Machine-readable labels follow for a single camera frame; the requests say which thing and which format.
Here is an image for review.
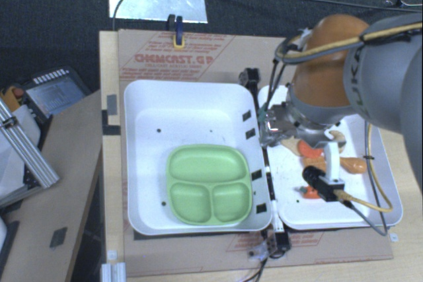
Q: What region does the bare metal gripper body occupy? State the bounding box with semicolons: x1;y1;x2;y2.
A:
259;102;330;147

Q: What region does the pale tan biscuit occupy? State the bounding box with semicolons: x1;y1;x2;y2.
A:
280;136;302;155

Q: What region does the orange pizza slice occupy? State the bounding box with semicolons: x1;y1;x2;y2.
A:
297;139;325;160

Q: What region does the tan croissant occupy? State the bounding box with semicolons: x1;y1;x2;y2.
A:
301;157;328;173

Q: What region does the tan curved pastry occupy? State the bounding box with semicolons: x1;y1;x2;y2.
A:
328;129;347;153

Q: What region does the thin black and white rod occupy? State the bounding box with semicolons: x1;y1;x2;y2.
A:
250;82;284;232

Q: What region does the orange carrot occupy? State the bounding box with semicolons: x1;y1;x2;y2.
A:
297;185;321;200

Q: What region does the tan bread roll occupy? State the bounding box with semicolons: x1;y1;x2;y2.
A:
339;157;369;175

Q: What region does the green divided plate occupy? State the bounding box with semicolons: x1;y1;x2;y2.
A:
165;143;254;227

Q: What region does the white plastic tray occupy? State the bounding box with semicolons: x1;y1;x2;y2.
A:
257;85;404;231
124;79;274;236

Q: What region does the brown cardboard board red print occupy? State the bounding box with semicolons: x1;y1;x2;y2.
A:
117;28;395;277

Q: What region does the black block with thin wires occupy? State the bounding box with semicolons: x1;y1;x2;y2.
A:
263;230;292;259
239;67;260;90

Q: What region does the black cylinder on white bracket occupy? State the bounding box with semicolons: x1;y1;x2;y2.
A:
302;129;347;203

